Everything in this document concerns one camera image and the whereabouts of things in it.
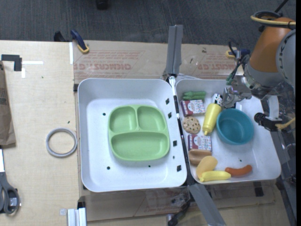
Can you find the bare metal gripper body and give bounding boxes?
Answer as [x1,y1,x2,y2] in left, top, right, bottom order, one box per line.
[226,75,254,102]

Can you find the small black and white carton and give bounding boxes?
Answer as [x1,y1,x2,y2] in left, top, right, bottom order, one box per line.
[212,93,223,106]

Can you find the yellow squeeze bottle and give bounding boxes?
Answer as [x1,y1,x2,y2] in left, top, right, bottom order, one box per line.
[202,103,222,136]

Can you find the blue bowl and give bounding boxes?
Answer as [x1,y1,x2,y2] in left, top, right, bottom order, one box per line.
[216,108,255,146]

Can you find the green toy asparagus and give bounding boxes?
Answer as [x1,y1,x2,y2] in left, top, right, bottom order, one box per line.
[182,90,207,101]

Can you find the red and white carton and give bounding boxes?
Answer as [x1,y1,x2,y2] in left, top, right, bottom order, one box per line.
[187,134,213,152]
[180,99,206,117]

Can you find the brown chocolate chip biscuit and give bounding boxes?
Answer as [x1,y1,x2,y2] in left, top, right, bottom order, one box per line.
[182,116,201,135]

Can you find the white plastic tray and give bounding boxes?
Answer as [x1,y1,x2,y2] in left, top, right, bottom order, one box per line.
[174,79,282,186]
[77,78,188,193]

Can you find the brown hot dog bun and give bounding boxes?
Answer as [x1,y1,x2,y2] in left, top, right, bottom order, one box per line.
[188,149,213,167]

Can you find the yellow-orange toy pear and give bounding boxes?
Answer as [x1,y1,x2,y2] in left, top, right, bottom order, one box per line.
[195,155,218,179]

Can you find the orange sausage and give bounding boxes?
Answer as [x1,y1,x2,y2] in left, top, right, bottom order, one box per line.
[224,164,253,178]

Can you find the yellow banana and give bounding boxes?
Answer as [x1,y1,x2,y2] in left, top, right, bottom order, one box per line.
[199,170,232,183]

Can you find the green divided plate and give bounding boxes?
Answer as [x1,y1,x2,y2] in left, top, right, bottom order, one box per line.
[108,105,171,162]

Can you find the brown cardboard board red print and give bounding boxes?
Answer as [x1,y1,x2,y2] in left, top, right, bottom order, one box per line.
[72,40,276,222]

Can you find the brown paper bag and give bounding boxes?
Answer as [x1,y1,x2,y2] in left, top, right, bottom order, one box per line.
[0,60,17,147]

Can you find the black cylinder on white bracket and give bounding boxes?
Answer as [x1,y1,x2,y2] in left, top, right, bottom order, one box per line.
[253,95,283,132]

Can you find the grey tape ring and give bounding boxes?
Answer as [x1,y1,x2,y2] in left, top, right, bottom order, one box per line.
[45,127,78,158]

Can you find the grey handled scissors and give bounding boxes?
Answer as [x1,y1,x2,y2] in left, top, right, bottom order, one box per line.
[0,147,21,215]

